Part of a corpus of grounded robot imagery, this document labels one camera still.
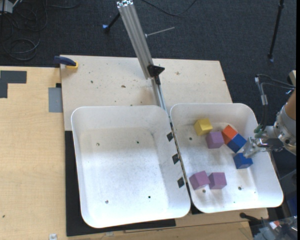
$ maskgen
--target empty white tray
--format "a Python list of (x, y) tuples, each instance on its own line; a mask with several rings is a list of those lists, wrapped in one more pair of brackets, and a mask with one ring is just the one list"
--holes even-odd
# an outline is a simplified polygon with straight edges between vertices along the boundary
[(191, 199), (200, 211), (216, 213), (281, 205), (283, 192), (268, 152), (257, 153), (250, 167), (237, 169), (234, 152), (227, 145), (209, 149), (206, 135), (197, 136), (194, 129), (198, 119), (209, 118), (213, 132), (231, 125), (244, 138), (253, 137), (258, 124), (248, 106), (241, 103), (176, 104), (170, 115), (188, 181), (201, 171), (208, 175), (225, 173), (227, 186), (222, 189), (210, 189), (207, 185), (194, 190), (189, 182)]
[(179, 218), (190, 210), (161, 107), (79, 107), (71, 116), (81, 214), (94, 228)]

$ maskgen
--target blue block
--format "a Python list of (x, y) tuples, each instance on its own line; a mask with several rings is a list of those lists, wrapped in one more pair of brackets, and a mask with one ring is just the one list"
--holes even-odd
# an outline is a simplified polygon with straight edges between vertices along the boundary
[(234, 153), (237, 153), (239, 149), (241, 149), (246, 144), (246, 142), (247, 140), (239, 133), (237, 133), (237, 135), (228, 142), (227, 146), (232, 149)]
[(253, 164), (251, 158), (246, 158), (243, 153), (238, 153), (233, 157), (237, 169), (245, 169)]

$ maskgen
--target wooden table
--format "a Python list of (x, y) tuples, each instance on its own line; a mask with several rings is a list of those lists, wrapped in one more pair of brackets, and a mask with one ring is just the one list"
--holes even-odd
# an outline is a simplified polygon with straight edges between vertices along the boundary
[[(83, 60), (84, 62), (93, 60), (98, 64), (101, 61), (105, 64), (113, 63), (111, 58), (109, 60), (107, 57), (68, 57), (79, 60), (78, 70), (83, 68)], [(123, 60), (136, 64), (134, 58), (123, 58)], [(185, 65), (180, 64), (180, 61), (154, 59), (154, 63), (166, 66), (167, 69), (174, 66), (173, 70), (166, 69), (168, 73), (161, 74), (167, 107), (179, 102), (171, 94), (174, 93), (173, 88), (176, 86), (183, 93), (180, 84), (173, 83), (181, 76), (188, 79), (185, 85), (188, 89), (198, 89), (198, 86), (206, 88), (207, 92), (202, 95), (205, 102), (232, 102), (218, 61), (186, 62), (187, 65), (203, 66), (202, 76), (197, 78), (200, 82), (197, 86), (190, 81), (192, 77), (188, 72), (190, 68), (184, 68)], [(188, 214), (177, 218), (176, 227), (172, 228), (115, 231), (67, 237), (65, 198), (67, 117), (64, 117), (64, 114), (70, 113), (72, 103), (67, 103), (68, 98), (66, 98), (66, 104), (63, 104), (64, 113), (49, 112), (48, 95), (48, 89), (56, 87), (56, 83), (61, 82), (63, 98), (65, 94), (66, 96), (70, 94), (67, 92), (70, 86), (67, 85), (64, 76), (62, 78), (63, 69), (63, 67), (60, 69), (0, 66), (0, 71), (27, 71), (26, 83), (9, 83), (7, 98), (0, 98), (0, 240), (48, 240), (50, 234), (56, 234), (58, 240), (95, 240), (106, 239), (108, 236), (119, 240), (169, 240), (177, 237), (179, 239), (202, 239), (203, 236), (207, 240), (246, 240), (247, 234), (251, 237), (249, 223), (246, 219), (240, 218), (239, 214), (245, 212), (259, 219), (268, 217), (266, 208)], [(116, 84), (119, 93), (133, 88), (134, 86), (130, 86), (130, 83), (143, 81), (142, 75), (138, 77), (131, 79), (132, 82), (118, 78)], [(185, 99), (183, 95), (179, 97), (180, 100)], [(145, 101), (144, 105), (154, 102), (152, 99), (147, 102), (146, 99), (141, 99), (138, 102), (142, 100)], [(118, 97), (115, 103), (117, 102), (117, 105), (122, 105), (131, 101), (129, 99), (124, 101)]]

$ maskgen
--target orange block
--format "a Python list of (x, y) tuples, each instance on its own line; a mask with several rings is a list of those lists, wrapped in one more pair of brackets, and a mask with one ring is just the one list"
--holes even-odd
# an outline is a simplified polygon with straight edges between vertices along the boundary
[(225, 144), (228, 144), (238, 134), (238, 132), (229, 124), (222, 130), (221, 133)]

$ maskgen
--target block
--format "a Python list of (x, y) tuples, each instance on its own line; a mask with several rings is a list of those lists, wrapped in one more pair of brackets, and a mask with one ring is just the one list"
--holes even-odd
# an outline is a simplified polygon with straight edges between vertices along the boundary
[(213, 172), (209, 175), (211, 190), (220, 190), (227, 185), (226, 175), (224, 172)]
[(205, 170), (193, 174), (189, 180), (194, 190), (203, 188), (210, 183)]
[(213, 129), (213, 127), (210, 123), (209, 118), (203, 118), (203, 119), (199, 119), (195, 122), (194, 129), (195, 129), (196, 135), (202, 136), (204, 134), (208, 134)]
[(225, 144), (228, 144), (238, 132), (233, 129), (229, 124), (222, 130), (222, 136)]
[(224, 138), (220, 131), (211, 131), (205, 137), (209, 149), (218, 149), (224, 143)]
[(246, 158), (243, 153), (238, 153), (233, 157), (237, 169), (245, 169), (253, 164), (251, 158)]
[(232, 149), (234, 153), (237, 153), (239, 149), (246, 144), (246, 142), (247, 140), (238, 133), (232, 140), (228, 142), (227, 146)]

